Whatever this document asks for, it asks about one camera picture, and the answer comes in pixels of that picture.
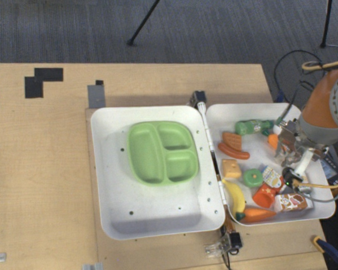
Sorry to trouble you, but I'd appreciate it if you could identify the yellow banana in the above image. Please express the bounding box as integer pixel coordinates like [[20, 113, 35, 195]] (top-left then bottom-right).
[[222, 178, 248, 222]]

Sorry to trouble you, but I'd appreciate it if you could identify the yellow bread slice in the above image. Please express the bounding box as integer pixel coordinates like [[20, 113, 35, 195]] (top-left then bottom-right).
[[221, 158, 243, 180]]

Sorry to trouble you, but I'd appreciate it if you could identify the green doughnut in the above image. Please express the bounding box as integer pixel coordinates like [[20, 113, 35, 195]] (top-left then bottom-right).
[[242, 168, 265, 189]]

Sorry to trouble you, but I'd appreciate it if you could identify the green plastic bottle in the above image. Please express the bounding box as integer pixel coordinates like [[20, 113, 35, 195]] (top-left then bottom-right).
[[234, 118, 275, 136]]

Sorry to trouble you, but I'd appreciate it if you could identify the green divided plate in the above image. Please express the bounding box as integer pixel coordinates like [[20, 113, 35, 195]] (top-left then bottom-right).
[[126, 118, 201, 188]]

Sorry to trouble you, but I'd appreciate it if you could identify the small orange carrot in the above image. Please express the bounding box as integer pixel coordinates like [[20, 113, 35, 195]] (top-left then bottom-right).
[[261, 127, 281, 152]]

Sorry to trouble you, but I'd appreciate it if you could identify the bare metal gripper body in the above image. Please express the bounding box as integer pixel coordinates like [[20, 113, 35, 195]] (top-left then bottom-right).
[[277, 119, 310, 156]]

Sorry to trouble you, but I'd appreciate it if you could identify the black block with thin wires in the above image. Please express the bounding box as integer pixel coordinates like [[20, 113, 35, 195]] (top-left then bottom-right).
[[191, 90, 208, 106], [229, 232, 244, 255]]

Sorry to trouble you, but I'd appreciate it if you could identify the brown and white carton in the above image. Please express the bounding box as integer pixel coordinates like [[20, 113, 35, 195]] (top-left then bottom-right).
[[273, 192, 315, 214]]

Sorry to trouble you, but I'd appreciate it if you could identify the black cylinder on white bracket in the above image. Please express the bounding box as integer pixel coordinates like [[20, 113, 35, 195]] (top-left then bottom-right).
[[280, 148, 317, 187]]

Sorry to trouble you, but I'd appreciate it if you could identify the red cup with star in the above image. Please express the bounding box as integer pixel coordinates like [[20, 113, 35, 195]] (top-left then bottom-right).
[[251, 180, 284, 210]]

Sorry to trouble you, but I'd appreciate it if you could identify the white plastic tray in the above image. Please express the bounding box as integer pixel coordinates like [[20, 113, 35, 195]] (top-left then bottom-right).
[[89, 101, 227, 242], [205, 98, 337, 229]]

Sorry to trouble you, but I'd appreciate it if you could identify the orange waffle biscuit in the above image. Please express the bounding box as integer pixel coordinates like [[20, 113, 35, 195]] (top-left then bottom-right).
[[221, 130, 243, 152]]

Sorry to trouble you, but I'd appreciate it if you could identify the red-brown sausage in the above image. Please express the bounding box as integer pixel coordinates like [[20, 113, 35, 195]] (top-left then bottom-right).
[[217, 140, 251, 162]]

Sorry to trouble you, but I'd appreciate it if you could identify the thin black and white rod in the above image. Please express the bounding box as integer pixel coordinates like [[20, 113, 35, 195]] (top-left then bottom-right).
[[196, 99, 231, 236]]

